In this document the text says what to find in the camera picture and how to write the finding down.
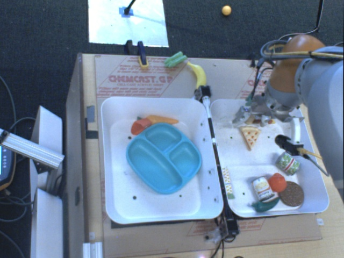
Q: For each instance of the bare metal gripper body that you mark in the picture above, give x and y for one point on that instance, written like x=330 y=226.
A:
x=264 y=107

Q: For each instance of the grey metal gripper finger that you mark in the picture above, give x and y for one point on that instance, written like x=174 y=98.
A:
x=240 y=115
x=263 y=120

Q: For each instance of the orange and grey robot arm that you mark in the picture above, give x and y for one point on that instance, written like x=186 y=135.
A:
x=319 y=90

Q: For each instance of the pizza slice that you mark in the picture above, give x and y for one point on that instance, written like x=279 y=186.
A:
x=250 y=137

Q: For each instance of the thin black and white rod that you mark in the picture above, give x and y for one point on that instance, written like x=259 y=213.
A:
x=214 y=141

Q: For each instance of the white plastic tray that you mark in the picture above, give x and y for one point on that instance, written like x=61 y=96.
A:
x=268 y=160
x=121 y=197

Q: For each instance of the green and white can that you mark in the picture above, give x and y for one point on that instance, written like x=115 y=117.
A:
x=287 y=163

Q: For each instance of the yellow banana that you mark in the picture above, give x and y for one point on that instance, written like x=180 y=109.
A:
x=200 y=75

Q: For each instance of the orange tomato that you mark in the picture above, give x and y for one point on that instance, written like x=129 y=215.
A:
x=277 y=182

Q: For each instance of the yellow label can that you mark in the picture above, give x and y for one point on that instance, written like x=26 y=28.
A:
x=264 y=189

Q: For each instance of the yellow and white packet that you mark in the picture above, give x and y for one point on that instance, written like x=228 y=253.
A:
x=228 y=183

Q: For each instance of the orange carrot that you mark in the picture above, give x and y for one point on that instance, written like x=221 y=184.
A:
x=164 y=119

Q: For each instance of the brown biscuit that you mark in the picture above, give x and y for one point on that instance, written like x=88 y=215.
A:
x=292 y=195

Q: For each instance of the green pepper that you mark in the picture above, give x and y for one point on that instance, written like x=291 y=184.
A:
x=264 y=206

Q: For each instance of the green bean pods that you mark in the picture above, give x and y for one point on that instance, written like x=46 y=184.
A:
x=175 y=59

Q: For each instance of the blue divided plate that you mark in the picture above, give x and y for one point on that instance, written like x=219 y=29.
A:
x=161 y=160

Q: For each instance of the yellow ball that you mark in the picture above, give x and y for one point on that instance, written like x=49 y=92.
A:
x=226 y=10

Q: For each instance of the brown cardboard board red print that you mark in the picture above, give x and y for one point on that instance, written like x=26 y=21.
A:
x=134 y=77

